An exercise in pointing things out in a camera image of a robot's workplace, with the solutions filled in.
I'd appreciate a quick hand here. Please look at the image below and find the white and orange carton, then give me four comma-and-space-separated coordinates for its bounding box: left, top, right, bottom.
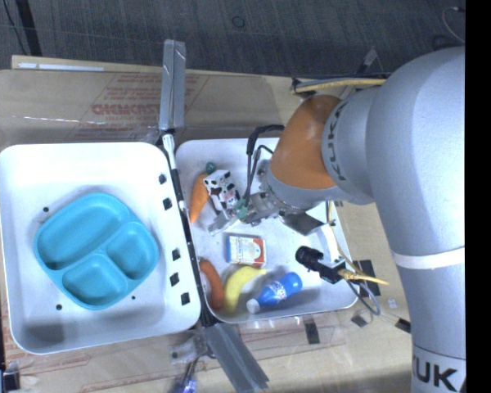
226, 234, 268, 269

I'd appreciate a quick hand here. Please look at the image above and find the orange carrot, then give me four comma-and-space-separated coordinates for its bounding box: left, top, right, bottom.
188, 161, 218, 224

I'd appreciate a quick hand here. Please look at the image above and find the blue divided plate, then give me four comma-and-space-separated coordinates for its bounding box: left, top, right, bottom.
33, 191, 161, 312

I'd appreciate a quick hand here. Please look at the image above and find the thin black and white rod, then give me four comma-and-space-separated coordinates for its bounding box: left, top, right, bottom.
161, 133, 209, 303

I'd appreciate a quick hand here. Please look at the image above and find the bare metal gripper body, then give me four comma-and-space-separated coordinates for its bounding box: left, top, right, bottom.
234, 190, 296, 226

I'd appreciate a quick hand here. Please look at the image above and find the brown cardboard board red print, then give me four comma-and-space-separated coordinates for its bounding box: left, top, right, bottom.
0, 55, 412, 393

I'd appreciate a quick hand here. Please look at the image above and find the yellow banana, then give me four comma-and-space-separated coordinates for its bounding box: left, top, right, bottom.
223, 264, 268, 314

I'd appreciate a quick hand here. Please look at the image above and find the blue bottle white cap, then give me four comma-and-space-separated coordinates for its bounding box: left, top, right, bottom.
245, 271, 304, 315

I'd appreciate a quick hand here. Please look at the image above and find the white plastic tray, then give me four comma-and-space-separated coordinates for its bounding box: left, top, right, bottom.
0, 141, 202, 356
173, 137, 360, 324

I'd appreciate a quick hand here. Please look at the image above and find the white black spotted carton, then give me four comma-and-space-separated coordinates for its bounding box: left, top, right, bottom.
202, 169, 241, 215

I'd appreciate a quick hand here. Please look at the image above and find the brown sausage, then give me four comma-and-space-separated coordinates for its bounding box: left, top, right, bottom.
198, 258, 226, 312

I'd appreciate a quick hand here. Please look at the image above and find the black cylinder on white bracket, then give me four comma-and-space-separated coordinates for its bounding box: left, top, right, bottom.
295, 224, 348, 285

